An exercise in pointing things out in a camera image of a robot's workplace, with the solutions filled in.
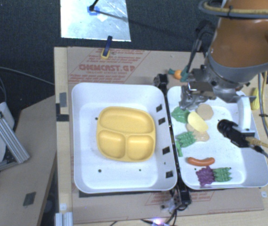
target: small orange object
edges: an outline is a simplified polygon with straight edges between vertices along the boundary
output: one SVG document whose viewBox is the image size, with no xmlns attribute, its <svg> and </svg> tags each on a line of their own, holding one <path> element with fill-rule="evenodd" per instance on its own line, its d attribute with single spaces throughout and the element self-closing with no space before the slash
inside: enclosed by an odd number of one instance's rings
<svg viewBox="0 0 268 226">
<path fill-rule="evenodd" d="M 181 70 L 176 70 L 175 73 L 173 74 L 173 77 L 175 77 L 177 80 L 180 80 L 182 78 L 181 73 L 182 73 Z"/>
<path fill-rule="evenodd" d="M 187 162 L 191 165 L 194 165 L 194 166 L 203 167 L 203 166 L 209 166 L 209 165 L 213 164 L 215 162 L 215 160 L 213 157 L 209 157 L 209 158 L 206 158 L 203 160 L 199 160 L 199 159 L 196 159 L 193 157 L 188 157 Z"/>
</svg>

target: toy sausage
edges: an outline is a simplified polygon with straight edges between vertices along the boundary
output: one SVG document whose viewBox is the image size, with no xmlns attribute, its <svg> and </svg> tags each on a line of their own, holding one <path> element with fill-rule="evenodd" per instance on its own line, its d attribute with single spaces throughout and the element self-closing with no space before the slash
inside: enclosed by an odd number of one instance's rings
<svg viewBox="0 0 268 226">
<path fill-rule="evenodd" d="M 213 164 L 215 162 L 215 160 L 213 157 L 209 157 L 209 158 L 206 158 L 203 160 L 199 160 L 199 159 L 196 159 L 193 157 L 188 157 L 187 162 L 191 165 L 203 167 L 203 166 L 209 166 L 209 165 Z"/>
</svg>

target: white tray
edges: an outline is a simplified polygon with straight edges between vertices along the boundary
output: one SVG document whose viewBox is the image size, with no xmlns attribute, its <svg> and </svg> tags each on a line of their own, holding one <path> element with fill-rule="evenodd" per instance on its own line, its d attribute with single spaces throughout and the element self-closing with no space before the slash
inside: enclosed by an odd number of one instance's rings
<svg viewBox="0 0 268 226">
<path fill-rule="evenodd" d="M 172 87 L 168 91 L 170 112 L 172 112 L 181 100 L 181 87 Z M 213 117 L 206 121 L 210 139 L 207 142 L 196 142 L 182 148 L 183 157 L 178 157 L 180 172 L 184 183 L 195 190 L 221 189 L 237 187 L 262 187 L 268 184 L 268 166 L 264 155 L 250 148 L 239 148 L 232 144 L 229 139 L 223 137 L 217 130 L 217 124 L 222 119 L 227 119 L 239 124 L 239 109 L 236 103 L 225 103 L 221 99 L 208 100 L 214 111 Z M 174 136 L 187 131 L 185 125 L 171 118 Z M 255 123 L 251 114 L 250 130 L 256 132 Z M 230 167 L 232 179 L 228 182 L 213 182 L 210 185 L 200 186 L 196 171 L 202 167 L 196 167 L 186 162 L 187 157 L 204 159 L 215 158 L 215 163 L 210 165 L 212 169 Z"/>
<path fill-rule="evenodd" d="M 149 113 L 156 127 L 153 156 L 143 162 L 106 158 L 97 148 L 100 112 L 123 106 Z M 80 83 L 72 90 L 74 181 L 83 192 L 163 191 L 173 188 L 177 172 L 163 93 L 155 86 Z"/>
</svg>

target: gray carpet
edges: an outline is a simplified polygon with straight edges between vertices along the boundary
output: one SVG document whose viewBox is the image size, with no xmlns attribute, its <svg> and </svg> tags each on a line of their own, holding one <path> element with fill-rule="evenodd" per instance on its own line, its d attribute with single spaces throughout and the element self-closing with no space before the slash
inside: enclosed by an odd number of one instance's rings
<svg viewBox="0 0 268 226">
<path fill-rule="evenodd" d="M 190 51 L 198 23 L 217 22 L 198 10 L 199 1 L 126 0 L 132 42 L 113 42 L 112 47 Z M 102 47 L 103 41 L 62 39 L 60 0 L 0 0 L 0 66 L 54 82 L 55 46 Z M 48 84 L 6 71 L 0 75 L 15 118 L 23 108 L 54 94 Z"/>
</svg>

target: cardboard sheet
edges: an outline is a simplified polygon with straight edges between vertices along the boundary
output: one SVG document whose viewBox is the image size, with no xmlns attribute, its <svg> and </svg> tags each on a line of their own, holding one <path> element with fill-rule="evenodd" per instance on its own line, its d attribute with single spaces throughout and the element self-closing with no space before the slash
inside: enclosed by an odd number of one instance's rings
<svg viewBox="0 0 268 226">
<path fill-rule="evenodd" d="M 167 73 L 169 68 L 183 69 L 189 60 L 189 53 L 184 52 L 123 49 L 112 49 L 109 59 L 103 60 L 100 58 L 101 50 L 101 48 L 67 48 L 72 171 L 73 123 L 70 98 L 75 84 L 85 81 L 152 84 L 157 74 Z M 198 54 L 194 59 L 193 66 L 199 66 L 202 63 L 203 56 Z M 169 79 L 169 88 L 180 84 L 172 77 Z M 170 216 L 167 210 L 161 208 L 161 205 L 171 198 L 169 192 L 114 195 L 81 194 L 74 184 L 73 174 L 71 178 L 72 211 L 75 224 Z M 193 191 L 190 196 L 192 203 L 185 211 L 180 212 L 179 216 L 264 209 L 258 188 Z"/>
</svg>

